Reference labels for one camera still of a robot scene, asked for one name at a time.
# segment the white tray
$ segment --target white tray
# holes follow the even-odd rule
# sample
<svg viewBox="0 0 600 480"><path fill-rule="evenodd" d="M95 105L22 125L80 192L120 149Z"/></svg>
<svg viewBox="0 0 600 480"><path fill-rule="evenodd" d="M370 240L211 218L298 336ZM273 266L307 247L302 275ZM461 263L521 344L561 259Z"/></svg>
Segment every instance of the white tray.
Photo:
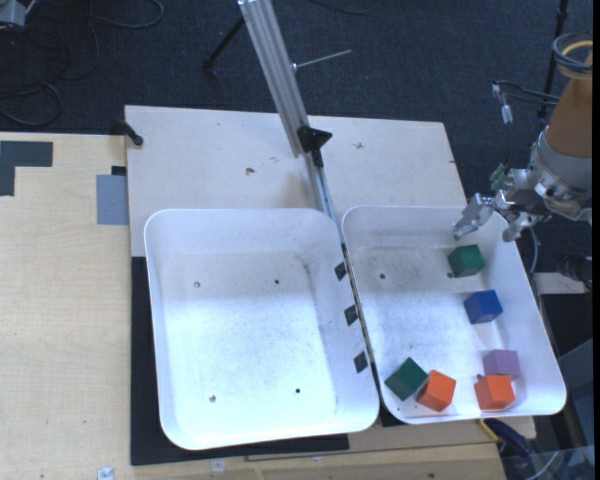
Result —
<svg viewBox="0 0 600 480"><path fill-rule="evenodd" d="M455 241L461 207L356 207L343 217L343 235L387 409L406 423L548 415L559 412L566 389L517 246L504 242L505 219L494 214L480 230ZM477 244L486 266L478 274L448 277L447 255ZM494 289L503 313L472 325L463 301ZM480 410L474 383L484 375L491 349L516 350L522 376L516 400L501 411ZM425 372L456 379L450 406L441 412L403 402L384 384L411 357Z"/></svg>
<svg viewBox="0 0 600 480"><path fill-rule="evenodd" d="M162 210L145 225L160 422L185 449L364 430L379 397L338 230L313 209Z"/></svg>

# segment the orange cube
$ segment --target orange cube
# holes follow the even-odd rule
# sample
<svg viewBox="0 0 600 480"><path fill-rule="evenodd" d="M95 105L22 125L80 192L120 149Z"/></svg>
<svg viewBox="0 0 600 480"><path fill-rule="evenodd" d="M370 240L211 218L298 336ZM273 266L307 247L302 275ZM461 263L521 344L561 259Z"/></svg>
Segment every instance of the orange cube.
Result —
<svg viewBox="0 0 600 480"><path fill-rule="evenodd" d="M483 411L504 409L516 399L511 377L506 374L485 375L478 379L473 387L478 397L478 405Z"/></svg>
<svg viewBox="0 0 600 480"><path fill-rule="evenodd" d="M456 380L437 370L431 370L424 386L416 396L416 401L434 411L446 409L453 399Z"/></svg>

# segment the block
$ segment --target block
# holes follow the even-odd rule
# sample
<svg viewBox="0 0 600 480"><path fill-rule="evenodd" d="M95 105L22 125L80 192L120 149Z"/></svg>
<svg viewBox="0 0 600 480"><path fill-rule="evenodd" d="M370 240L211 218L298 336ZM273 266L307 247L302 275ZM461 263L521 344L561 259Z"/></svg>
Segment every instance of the block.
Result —
<svg viewBox="0 0 600 480"><path fill-rule="evenodd" d="M508 375L485 375L473 387L483 411L504 409L516 399Z"/></svg>
<svg viewBox="0 0 600 480"><path fill-rule="evenodd" d="M464 308L472 324L491 322L502 313L502 306L495 290L472 293L464 301Z"/></svg>
<svg viewBox="0 0 600 480"><path fill-rule="evenodd" d="M415 393L427 380L427 373L410 357L384 381L402 401Z"/></svg>
<svg viewBox="0 0 600 480"><path fill-rule="evenodd" d="M453 277L473 276L484 268L484 258L477 245L456 247L447 256Z"/></svg>
<svg viewBox="0 0 600 480"><path fill-rule="evenodd" d="M416 395L416 401L429 409L440 412L451 404L455 389L455 379L437 370L431 370L427 381Z"/></svg>
<svg viewBox="0 0 600 480"><path fill-rule="evenodd" d="M520 377L520 362L515 350L493 349L482 358L487 375L508 375L513 382Z"/></svg>

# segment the dark green block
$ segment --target dark green block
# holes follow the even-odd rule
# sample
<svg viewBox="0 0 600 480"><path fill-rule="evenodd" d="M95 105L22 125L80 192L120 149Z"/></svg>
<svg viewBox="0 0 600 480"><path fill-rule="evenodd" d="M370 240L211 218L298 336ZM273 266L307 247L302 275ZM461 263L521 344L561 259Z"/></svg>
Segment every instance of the dark green block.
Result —
<svg viewBox="0 0 600 480"><path fill-rule="evenodd" d="M427 373L410 357L384 383L402 401L409 398L427 380Z"/></svg>
<svg viewBox="0 0 600 480"><path fill-rule="evenodd" d="M477 274L484 268L484 258L477 245L464 245L447 256L454 277Z"/></svg>

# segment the wooden table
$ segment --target wooden table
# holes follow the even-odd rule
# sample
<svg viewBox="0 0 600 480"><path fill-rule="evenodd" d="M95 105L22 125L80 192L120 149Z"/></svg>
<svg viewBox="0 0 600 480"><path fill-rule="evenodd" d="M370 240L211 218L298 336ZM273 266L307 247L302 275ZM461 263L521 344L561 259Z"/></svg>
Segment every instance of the wooden table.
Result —
<svg viewBox="0 0 600 480"><path fill-rule="evenodd" d="M0 197L0 478L506 478L475 421L376 425L319 457L131 466L130 233L96 211L96 176L126 165L128 139L5 140L52 142L53 166L16 167L14 196ZM507 423L535 436L531 417Z"/></svg>

